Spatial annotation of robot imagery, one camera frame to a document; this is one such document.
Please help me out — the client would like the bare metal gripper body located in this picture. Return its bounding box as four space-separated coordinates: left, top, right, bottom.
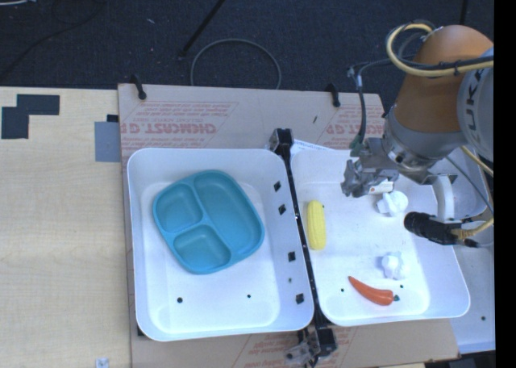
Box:
353 136 439 182

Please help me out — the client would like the small white and orange packet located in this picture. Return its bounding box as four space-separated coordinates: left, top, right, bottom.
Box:
368 180 395 195

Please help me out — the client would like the white toy cauliflower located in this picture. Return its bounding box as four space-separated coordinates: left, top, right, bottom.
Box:
375 190 410 218
377 251 408 282

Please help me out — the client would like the white paper sheet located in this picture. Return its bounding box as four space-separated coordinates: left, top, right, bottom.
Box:
291 138 338 153

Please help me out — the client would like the white plastic tray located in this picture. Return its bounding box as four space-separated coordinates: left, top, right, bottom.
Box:
127 147 316 343
289 143 472 328

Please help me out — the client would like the yellow corn cob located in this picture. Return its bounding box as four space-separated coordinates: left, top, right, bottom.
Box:
306 199 327 252

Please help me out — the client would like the orange carrot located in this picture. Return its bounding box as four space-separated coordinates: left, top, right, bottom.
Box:
347 275 402 307

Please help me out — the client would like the brown cardboard board red print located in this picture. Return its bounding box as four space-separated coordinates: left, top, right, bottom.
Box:
117 82 461 368

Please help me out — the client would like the blue divided plate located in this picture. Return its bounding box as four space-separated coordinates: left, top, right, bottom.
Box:
152 169 267 276

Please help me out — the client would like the black cylinder on white bracket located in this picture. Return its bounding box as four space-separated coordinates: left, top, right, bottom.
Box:
403 172 481 247

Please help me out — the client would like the black block with thin wires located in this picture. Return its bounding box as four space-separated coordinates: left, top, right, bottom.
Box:
268 128 294 154
313 326 338 360

